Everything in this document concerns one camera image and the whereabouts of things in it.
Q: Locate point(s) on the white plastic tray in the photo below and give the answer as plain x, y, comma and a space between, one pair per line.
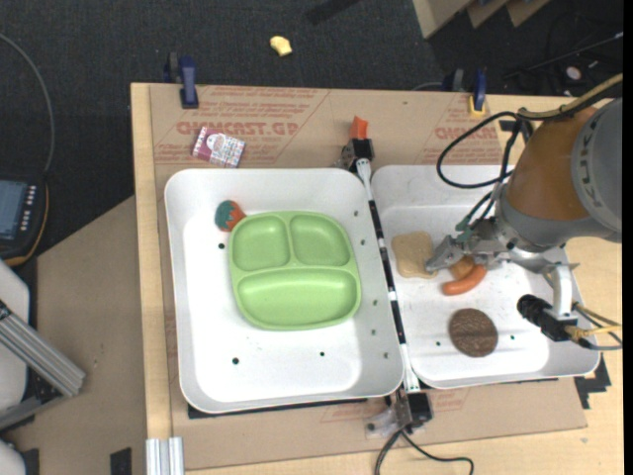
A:
277, 364
425, 305

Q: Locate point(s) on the beige toy bread slice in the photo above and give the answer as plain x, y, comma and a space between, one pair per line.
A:
409, 255

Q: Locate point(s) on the brown cardboard board red print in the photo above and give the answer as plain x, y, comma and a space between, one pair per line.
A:
306, 117

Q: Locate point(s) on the brown round biscuit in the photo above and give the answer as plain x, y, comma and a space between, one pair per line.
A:
473, 333

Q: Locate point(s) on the green divided plate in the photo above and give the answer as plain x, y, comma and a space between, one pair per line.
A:
297, 290

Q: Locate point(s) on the black cylinder on white bracket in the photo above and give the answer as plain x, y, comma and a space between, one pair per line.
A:
544, 314

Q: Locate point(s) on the red and green toy strawberry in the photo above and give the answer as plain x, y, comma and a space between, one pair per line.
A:
226, 215

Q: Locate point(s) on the pink printed packet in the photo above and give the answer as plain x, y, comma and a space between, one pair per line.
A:
217, 147

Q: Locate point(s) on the yellow toy food piece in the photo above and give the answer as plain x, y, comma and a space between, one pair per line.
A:
281, 46

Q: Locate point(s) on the thin black and white rod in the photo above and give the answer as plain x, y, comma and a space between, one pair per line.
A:
390, 285

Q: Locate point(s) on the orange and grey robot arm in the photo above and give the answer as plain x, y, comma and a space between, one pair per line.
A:
554, 176

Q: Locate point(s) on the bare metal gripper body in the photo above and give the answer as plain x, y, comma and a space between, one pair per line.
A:
487, 240

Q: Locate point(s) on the orange toy sausage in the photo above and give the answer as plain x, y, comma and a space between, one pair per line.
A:
462, 283

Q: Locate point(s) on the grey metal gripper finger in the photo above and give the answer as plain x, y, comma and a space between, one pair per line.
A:
441, 255
480, 260

